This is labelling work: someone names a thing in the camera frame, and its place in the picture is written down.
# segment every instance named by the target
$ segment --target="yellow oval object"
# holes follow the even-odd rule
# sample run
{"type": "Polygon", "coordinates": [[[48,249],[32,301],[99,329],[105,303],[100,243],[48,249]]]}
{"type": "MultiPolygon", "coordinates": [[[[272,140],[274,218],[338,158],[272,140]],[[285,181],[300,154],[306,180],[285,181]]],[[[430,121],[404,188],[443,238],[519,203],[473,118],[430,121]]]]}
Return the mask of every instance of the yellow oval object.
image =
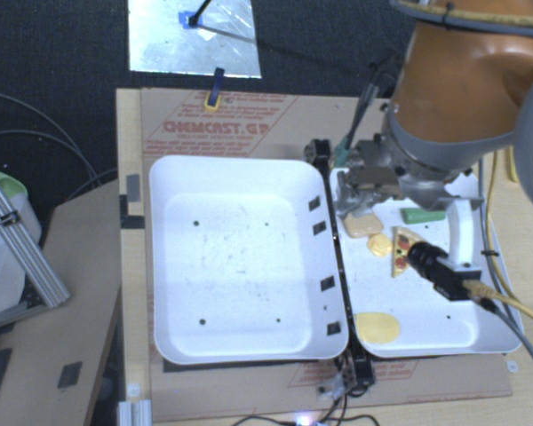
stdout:
{"type": "Polygon", "coordinates": [[[384,312],[355,314],[355,330],[365,343],[385,344],[397,339],[401,331],[399,321],[384,312]]]}
{"type": "Polygon", "coordinates": [[[367,247],[377,257],[383,257],[393,251],[393,243],[384,233],[371,235],[367,240],[367,247]]]}

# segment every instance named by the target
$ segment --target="black connector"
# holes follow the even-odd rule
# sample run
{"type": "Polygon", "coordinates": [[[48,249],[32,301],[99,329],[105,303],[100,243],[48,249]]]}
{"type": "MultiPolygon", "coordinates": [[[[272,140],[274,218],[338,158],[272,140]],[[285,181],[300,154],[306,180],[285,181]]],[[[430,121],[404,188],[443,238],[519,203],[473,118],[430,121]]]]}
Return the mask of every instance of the black connector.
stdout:
{"type": "Polygon", "coordinates": [[[465,280],[478,280],[480,270],[453,270],[439,261],[448,254],[441,248],[420,241],[412,245],[408,262],[423,278],[434,284],[434,289],[450,301],[469,300],[468,291],[462,286],[465,280]]]}

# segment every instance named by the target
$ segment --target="white tray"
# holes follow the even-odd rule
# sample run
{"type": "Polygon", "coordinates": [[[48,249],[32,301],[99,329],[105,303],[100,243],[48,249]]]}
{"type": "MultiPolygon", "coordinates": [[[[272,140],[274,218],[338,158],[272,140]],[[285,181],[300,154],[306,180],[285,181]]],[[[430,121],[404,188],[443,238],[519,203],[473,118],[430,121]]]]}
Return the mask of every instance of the white tray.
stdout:
{"type": "Polygon", "coordinates": [[[150,171],[155,343],[178,364],[330,359],[348,340],[322,177],[168,156],[150,171]]]}
{"type": "MultiPolygon", "coordinates": [[[[332,172],[332,184],[337,184],[337,172],[332,172]]],[[[463,197],[477,196],[475,177],[461,175],[447,189],[463,197]]],[[[408,227],[429,243],[448,252],[448,220],[418,225],[402,221],[401,208],[416,207],[410,201],[387,201],[373,211],[384,225],[383,233],[393,240],[396,225],[408,227]]],[[[473,263],[482,270],[481,280],[493,287],[481,242],[480,212],[473,213],[473,263]]],[[[516,350],[519,339],[496,315],[468,301],[450,302],[433,289],[433,284],[413,269],[392,278],[391,256],[373,256],[367,248],[367,237],[350,238],[338,220],[344,265],[354,314],[383,312],[393,315],[400,326],[399,336],[390,343],[368,343],[363,347],[382,358],[424,357],[461,353],[500,353],[516,350]]],[[[513,315],[521,326],[516,310],[513,315]]]]}

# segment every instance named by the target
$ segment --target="metal plate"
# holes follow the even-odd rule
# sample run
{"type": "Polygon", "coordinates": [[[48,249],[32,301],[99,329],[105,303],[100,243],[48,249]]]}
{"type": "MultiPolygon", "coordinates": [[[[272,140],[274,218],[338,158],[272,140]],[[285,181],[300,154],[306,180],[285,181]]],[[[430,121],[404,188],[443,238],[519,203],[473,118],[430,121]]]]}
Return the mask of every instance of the metal plate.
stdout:
{"type": "Polygon", "coordinates": [[[129,0],[131,71],[260,78],[251,0],[213,0],[200,19],[187,26],[204,0],[129,0]]]}

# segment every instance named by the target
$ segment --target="black rod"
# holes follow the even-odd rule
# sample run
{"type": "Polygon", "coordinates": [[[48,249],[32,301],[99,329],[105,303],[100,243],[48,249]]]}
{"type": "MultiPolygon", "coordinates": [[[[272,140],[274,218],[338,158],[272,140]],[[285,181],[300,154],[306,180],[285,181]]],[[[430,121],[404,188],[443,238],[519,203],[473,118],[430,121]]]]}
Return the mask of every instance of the black rod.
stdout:
{"type": "Polygon", "coordinates": [[[205,0],[205,2],[203,2],[202,6],[200,6],[199,10],[197,10],[197,12],[193,16],[190,16],[189,18],[187,18],[187,24],[190,27],[196,27],[197,26],[197,21],[199,20],[200,16],[205,11],[205,8],[207,8],[207,5],[210,4],[210,3],[211,3],[211,0],[205,0]]]}

